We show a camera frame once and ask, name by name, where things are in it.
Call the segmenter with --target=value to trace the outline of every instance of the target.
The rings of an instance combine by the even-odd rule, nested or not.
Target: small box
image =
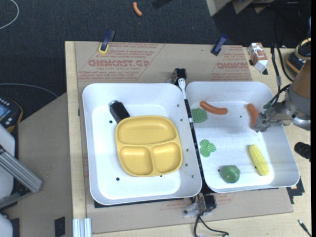
[[[261,43],[252,43],[248,47],[248,53],[252,65],[262,73],[267,66],[268,59]]]

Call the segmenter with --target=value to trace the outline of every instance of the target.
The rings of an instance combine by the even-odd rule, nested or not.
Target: divided yellow plate
[[[115,139],[122,168],[132,176],[172,173],[182,164],[182,148],[174,123],[163,116],[125,118]]]

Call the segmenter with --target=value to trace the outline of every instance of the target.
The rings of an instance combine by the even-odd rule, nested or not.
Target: brown sausage
[[[143,13],[138,9],[137,7],[137,2],[133,3],[133,10],[135,11],[135,13],[137,14],[137,16],[141,17],[143,15]]]
[[[215,106],[212,106],[212,105],[206,103],[205,101],[201,101],[199,105],[204,110],[206,110],[210,113],[218,114],[218,115],[224,115],[228,112],[227,108],[218,108],[218,107],[215,107]]]
[[[247,104],[247,110],[250,113],[251,116],[251,129],[254,129],[255,124],[257,123],[257,117],[258,117],[258,111],[254,107],[253,104]]]

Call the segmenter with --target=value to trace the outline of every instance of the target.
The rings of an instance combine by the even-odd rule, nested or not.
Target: yellow corn cob
[[[249,147],[249,152],[253,163],[260,175],[265,176],[269,174],[269,167],[262,153],[256,145]]]

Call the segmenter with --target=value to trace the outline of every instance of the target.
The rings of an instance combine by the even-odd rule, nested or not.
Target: black floor
[[[66,92],[67,40],[102,41],[111,28],[115,41],[215,44],[226,33],[226,44],[294,48],[308,35],[311,17],[311,0],[276,0],[260,13],[250,6],[238,15],[229,3],[214,17],[206,0],[14,1],[18,18],[0,29],[0,95],[19,103],[24,119]],[[131,8],[134,1],[141,18]],[[16,12],[13,2],[0,0],[0,28]]]

